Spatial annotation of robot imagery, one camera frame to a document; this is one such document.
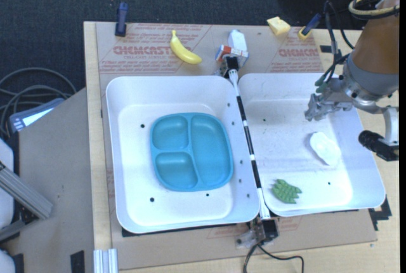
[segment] blue plate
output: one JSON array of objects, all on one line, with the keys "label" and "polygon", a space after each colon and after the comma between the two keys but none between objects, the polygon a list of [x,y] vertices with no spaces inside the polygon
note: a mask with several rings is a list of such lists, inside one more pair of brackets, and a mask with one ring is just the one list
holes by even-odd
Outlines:
[{"label": "blue plate", "polygon": [[158,118],[151,127],[150,147],[155,174],[168,189],[217,189],[233,175],[227,132],[212,115],[179,113]]}]

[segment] wooden table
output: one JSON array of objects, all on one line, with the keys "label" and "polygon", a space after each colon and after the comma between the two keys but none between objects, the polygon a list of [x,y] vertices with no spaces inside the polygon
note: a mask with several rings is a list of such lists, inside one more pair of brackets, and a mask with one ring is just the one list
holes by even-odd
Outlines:
[{"label": "wooden table", "polygon": [[[360,35],[358,31],[349,31],[347,36],[355,42]],[[329,45],[326,30],[314,30],[313,37],[317,44]],[[345,53],[346,45],[338,39],[339,46]],[[84,44],[86,57],[86,88],[88,94],[89,147],[91,156],[91,188],[93,196],[93,232],[96,250],[112,248],[110,233],[110,215],[108,208],[108,190],[105,168],[103,141],[103,123],[100,117],[101,97],[98,72],[98,55],[96,23],[84,23]],[[331,60],[322,56],[325,68]],[[398,94],[390,101],[382,100],[384,105],[398,105]],[[365,129],[371,129],[384,135],[383,117],[359,112]],[[392,216],[387,221],[378,223],[377,241],[375,243],[350,244],[328,248],[279,253],[279,256],[301,255],[306,272],[400,272],[400,214],[399,214],[399,163],[387,163],[376,157],[387,191]],[[159,249],[151,256],[160,256]],[[126,270],[125,272],[242,272],[244,257],[208,260],[204,262],[182,263],[165,267],[147,267]],[[299,260],[277,261],[266,255],[250,259],[249,272],[300,272]]]}]

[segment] yellow banana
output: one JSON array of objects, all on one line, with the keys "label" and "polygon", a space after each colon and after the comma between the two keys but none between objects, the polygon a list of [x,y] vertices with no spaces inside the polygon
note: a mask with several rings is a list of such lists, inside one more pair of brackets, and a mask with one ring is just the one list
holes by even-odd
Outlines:
[{"label": "yellow banana", "polygon": [[172,30],[171,50],[178,58],[187,63],[198,64],[202,61],[200,56],[187,50],[182,45],[182,42],[179,40],[178,36],[176,36],[176,30]]}]

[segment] green vegetable toy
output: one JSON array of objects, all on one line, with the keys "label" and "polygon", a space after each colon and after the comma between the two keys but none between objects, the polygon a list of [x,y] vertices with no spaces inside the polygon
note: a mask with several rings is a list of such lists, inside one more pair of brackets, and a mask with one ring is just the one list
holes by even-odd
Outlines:
[{"label": "green vegetable toy", "polygon": [[295,199],[298,199],[298,194],[302,193],[299,187],[288,184],[283,179],[277,179],[272,187],[273,195],[283,203],[296,204]]}]

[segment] black clip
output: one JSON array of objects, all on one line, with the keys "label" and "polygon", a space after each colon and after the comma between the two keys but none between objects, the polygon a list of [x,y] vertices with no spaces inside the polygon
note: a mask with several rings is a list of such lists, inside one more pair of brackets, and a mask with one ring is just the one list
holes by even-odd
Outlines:
[{"label": "black clip", "polygon": [[120,37],[126,36],[126,16],[128,12],[128,4],[120,2],[120,6],[117,9],[117,23],[115,25],[115,35]]}]

